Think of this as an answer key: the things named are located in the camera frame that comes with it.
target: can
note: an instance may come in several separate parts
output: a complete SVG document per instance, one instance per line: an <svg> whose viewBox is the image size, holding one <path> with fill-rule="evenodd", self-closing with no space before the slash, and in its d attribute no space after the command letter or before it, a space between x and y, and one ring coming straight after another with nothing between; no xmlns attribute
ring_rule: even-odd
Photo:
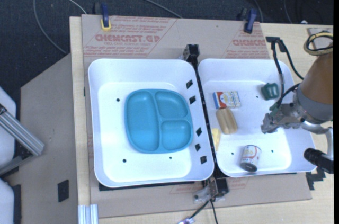
<svg viewBox="0 0 339 224"><path fill-rule="evenodd" d="M261 149L255 145L247 145L244 147L242 159L240 161L240 167L248 172L257 171L257 165L259 162Z"/></svg>

